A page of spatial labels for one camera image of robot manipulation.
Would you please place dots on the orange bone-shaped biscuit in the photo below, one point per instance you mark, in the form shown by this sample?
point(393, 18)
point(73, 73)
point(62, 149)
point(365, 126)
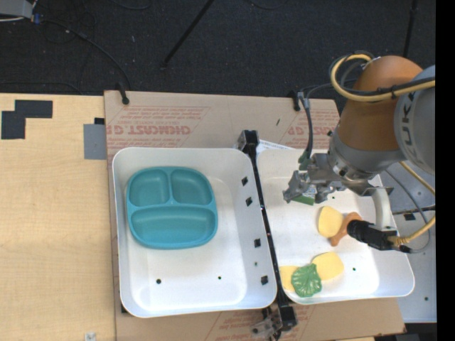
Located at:
point(337, 238)

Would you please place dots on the white plastic tray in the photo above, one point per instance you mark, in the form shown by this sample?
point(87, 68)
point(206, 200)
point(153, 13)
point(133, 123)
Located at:
point(302, 240)
point(199, 279)

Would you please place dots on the yellow potato slice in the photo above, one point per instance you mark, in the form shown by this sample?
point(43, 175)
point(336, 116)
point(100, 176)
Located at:
point(328, 220)
point(285, 277)
point(328, 265)

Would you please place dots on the brown cardboard board red print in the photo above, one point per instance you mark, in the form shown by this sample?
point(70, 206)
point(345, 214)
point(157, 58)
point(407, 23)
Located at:
point(170, 123)

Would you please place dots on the green rectangular stick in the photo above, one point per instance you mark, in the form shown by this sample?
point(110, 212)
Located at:
point(304, 200)

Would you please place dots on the blue divided plate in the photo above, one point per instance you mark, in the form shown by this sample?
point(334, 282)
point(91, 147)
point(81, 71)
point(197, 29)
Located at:
point(170, 222)

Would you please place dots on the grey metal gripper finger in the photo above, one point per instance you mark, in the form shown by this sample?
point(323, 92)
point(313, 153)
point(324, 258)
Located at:
point(294, 187)
point(322, 193)

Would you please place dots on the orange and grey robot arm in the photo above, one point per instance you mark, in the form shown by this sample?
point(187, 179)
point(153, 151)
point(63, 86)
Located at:
point(373, 119)

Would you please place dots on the thin black rod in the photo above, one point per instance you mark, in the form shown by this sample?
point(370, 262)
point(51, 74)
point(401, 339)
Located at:
point(266, 219)

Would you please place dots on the white paper slip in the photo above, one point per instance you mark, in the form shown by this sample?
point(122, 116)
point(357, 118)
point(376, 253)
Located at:
point(273, 145)

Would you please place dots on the black cylinder on white bracket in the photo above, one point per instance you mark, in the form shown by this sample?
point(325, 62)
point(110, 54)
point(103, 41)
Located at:
point(377, 236)

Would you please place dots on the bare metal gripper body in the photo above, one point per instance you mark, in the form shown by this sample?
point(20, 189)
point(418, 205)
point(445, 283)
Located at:
point(325, 170)

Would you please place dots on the green lettuce leaf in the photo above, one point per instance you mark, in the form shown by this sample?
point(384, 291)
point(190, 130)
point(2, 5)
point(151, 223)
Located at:
point(305, 281)

